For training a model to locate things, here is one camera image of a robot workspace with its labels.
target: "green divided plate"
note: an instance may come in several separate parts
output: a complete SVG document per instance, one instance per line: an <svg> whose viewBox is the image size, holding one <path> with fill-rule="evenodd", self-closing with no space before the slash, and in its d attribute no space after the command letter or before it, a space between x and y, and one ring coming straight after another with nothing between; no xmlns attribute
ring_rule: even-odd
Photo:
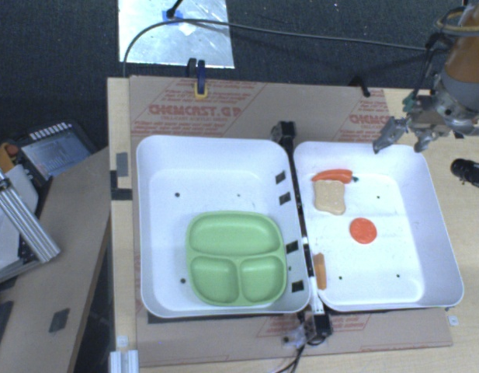
<svg viewBox="0 0 479 373"><path fill-rule="evenodd" d="M277 224L265 215L214 211L186 233L191 286L204 302L250 306L274 302L286 287L286 254Z"/></svg>

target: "black carpet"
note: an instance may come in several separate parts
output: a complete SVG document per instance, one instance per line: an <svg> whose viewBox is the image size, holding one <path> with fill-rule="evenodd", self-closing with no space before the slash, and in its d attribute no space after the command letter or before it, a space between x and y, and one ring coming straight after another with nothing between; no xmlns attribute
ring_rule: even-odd
<svg viewBox="0 0 479 373"><path fill-rule="evenodd" d="M423 46L434 19L461 0L226 0L229 20L303 33ZM25 127L72 118L107 144L106 78L121 76L117 0L0 0L0 141ZM209 77L411 88L417 51L232 30L236 69ZM130 74L183 68L128 65Z"/></svg>

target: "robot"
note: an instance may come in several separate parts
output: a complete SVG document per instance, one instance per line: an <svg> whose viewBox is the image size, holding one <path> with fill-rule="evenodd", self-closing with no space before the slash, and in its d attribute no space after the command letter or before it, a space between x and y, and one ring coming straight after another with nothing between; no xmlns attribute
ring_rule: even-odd
<svg viewBox="0 0 479 373"><path fill-rule="evenodd" d="M458 25L447 22L460 17ZM418 86L404 99L405 117L389 121L373 141L373 150L395 143L404 132L412 131L418 138L414 146L422 152L431 141L446 137L451 131L456 138L479 137L479 3L452 9L436 22L438 29L426 44L426 56ZM451 42L449 37L457 37ZM442 42L449 49L446 63L434 83L429 96L419 96L418 91L437 49ZM457 159L451 165L453 175L479 187L479 163Z"/></svg>

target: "bread slice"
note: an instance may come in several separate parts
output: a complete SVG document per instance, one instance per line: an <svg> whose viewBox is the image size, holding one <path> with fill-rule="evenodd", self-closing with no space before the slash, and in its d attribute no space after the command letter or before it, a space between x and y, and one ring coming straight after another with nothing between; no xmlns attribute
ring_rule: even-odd
<svg viewBox="0 0 479 373"><path fill-rule="evenodd" d="M319 180L314 182L314 189L317 210L336 215L346 211L344 183L337 180Z"/></svg>

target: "white plastic tray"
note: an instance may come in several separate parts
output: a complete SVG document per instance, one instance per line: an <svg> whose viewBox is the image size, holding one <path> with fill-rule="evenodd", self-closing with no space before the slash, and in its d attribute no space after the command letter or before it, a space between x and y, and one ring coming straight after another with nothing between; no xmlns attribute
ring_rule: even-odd
<svg viewBox="0 0 479 373"><path fill-rule="evenodd" d="M307 269L289 160L280 146L264 140L155 135L137 147L137 181L141 294L151 313L166 318L285 313L306 306ZM297 242L297 250L286 255L287 286L280 298L268 305L224 307L193 293L186 229L208 211L265 214L279 226L285 244Z"/></svg>
<svg viewBox="0 0 479 373"><path fill-rule="evenodd" d="M338 311L451 306L463 283L424 157L404 145L374 155L371 145L304 142L294 152L307 234L313 254L323 253L324 303ZM311 177L327 169L350 169L346 212L314 207ZM352 239L354 218L370 219L377 238Z"/></svg>

